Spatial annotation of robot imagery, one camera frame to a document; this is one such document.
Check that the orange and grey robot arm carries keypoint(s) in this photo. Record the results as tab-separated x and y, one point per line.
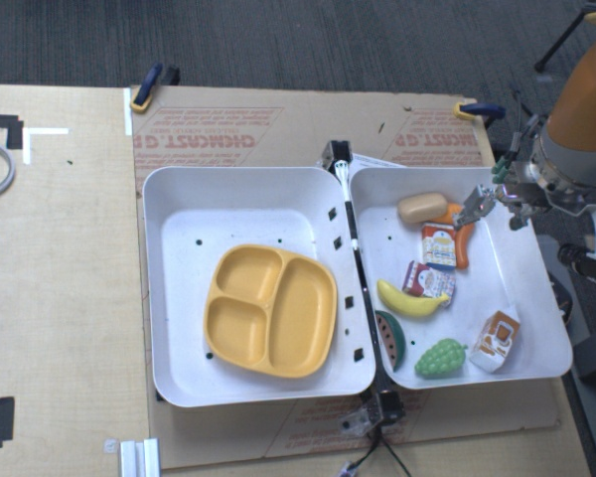
576	107

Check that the white plastic tray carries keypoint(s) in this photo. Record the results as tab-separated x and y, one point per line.
516	276
189	346

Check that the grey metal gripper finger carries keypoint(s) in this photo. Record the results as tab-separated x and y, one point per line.
519	219
472	209

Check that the yellow divided plate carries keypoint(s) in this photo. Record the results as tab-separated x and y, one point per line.
298	311

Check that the black cylinder on white bracket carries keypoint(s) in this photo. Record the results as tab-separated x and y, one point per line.
578	262

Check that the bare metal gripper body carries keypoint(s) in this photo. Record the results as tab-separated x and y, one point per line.
524	184

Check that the thin black and white rod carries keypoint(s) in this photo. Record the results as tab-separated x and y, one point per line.
361	266

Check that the green grapes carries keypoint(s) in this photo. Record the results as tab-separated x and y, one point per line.
439	361

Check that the brown cardboard board, red print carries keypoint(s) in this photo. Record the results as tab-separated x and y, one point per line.
218	137

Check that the watermelon slice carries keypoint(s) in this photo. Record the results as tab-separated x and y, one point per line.
395	338

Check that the red and white carton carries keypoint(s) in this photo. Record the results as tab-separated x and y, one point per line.
427	281
439	246

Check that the orange and white carton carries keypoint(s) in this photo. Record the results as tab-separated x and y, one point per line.
496	341

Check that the tan bread roll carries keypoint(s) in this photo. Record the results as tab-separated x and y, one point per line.
421	207

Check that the white paper sheet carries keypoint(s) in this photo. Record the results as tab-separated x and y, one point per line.
375	161

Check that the orange sausage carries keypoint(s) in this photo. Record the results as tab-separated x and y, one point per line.
463	249

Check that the yellow banana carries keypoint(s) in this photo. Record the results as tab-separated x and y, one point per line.
407	305

